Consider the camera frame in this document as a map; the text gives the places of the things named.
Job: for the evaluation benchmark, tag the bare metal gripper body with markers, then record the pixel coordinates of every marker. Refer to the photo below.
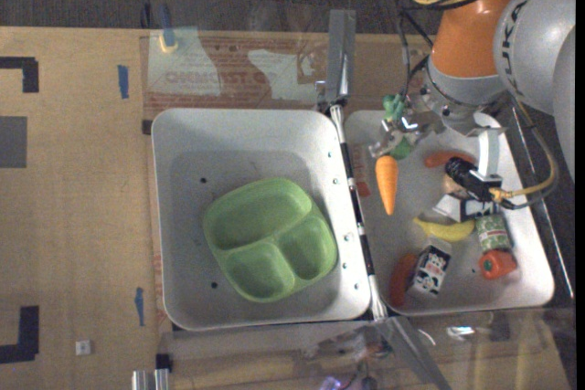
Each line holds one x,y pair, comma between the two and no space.
445,112

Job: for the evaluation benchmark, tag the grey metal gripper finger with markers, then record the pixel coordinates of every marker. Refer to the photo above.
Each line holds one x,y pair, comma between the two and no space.
396,126
381,147

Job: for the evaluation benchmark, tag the orange carrot with green top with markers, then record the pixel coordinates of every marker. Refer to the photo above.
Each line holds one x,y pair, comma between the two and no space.
387,182

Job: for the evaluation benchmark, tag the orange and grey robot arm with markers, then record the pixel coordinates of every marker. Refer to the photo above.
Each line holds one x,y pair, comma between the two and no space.
471,36

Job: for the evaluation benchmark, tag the red sausage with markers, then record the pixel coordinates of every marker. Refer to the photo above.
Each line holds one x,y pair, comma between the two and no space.
436,159
400,281

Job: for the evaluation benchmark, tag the brown toy bread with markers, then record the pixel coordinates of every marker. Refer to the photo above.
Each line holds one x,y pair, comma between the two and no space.
450,186

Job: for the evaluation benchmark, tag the white and dark blue carton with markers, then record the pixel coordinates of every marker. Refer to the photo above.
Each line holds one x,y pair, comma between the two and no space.
457,210

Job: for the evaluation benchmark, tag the yellow banana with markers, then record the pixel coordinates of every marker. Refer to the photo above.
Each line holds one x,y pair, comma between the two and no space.
450,230

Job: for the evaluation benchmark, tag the white plastic tray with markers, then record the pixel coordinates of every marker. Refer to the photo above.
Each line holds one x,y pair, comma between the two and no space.
256,137
457,299

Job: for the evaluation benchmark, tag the green patterned can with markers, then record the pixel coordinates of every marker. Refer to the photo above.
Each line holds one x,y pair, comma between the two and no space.
492,234

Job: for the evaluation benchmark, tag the cow print milk carton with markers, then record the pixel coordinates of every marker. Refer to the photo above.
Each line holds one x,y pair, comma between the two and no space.
429,271

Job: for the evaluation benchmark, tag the green divided plate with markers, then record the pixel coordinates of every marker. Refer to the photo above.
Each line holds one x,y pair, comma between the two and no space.
265,237

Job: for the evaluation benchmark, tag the brown cardboard board, red print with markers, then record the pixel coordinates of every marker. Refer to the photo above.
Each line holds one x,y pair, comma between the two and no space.
237,77

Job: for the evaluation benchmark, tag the small white square block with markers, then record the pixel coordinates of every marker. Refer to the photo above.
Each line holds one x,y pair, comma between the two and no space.
83,347

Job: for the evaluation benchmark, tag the black cylinder on white bracket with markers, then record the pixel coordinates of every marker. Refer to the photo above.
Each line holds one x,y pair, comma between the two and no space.
471,179

